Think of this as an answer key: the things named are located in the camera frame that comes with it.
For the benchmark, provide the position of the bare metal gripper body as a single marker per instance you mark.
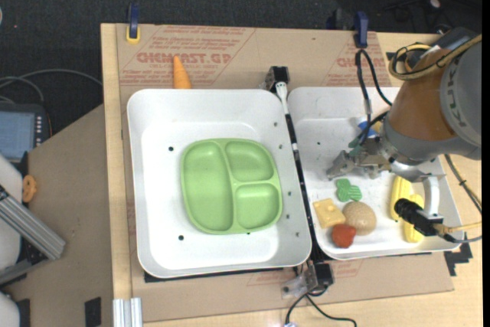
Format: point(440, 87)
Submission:
point(377, 156)

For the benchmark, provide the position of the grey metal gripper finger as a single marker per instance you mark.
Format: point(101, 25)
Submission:
point(338, 165)
point(373, 171)

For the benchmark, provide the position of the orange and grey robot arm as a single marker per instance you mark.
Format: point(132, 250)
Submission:
point(425, 115)

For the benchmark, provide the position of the green striped toy vegetable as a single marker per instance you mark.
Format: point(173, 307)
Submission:
point(347, 190)

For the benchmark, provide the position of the blue and white bottle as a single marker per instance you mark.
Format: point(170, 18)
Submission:
point(363, 125)

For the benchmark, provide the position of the beige bread roll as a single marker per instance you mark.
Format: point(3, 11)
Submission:
point(360, 217)

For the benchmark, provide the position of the yellow cheese wedge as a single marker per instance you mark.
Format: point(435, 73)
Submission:
point(328, 213)

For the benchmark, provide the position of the white plastic tray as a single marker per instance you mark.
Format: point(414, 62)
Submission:
point(214, 111)
point(325, 115)

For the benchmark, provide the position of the thin black and white rod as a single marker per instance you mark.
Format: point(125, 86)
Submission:
point(292, 134)

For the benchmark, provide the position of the red strawberry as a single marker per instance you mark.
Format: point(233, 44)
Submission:
point(343, 236)

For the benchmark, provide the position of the green divided plate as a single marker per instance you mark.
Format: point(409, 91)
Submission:
point(208, 187)

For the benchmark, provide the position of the brown cardboard board red print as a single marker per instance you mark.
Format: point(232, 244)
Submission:
point(237, 50)

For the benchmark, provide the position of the orange carrot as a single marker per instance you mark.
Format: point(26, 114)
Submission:
point(180, 74)

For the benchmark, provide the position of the orange pretzel biscuit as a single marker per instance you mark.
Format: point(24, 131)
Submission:
point(29, 187)

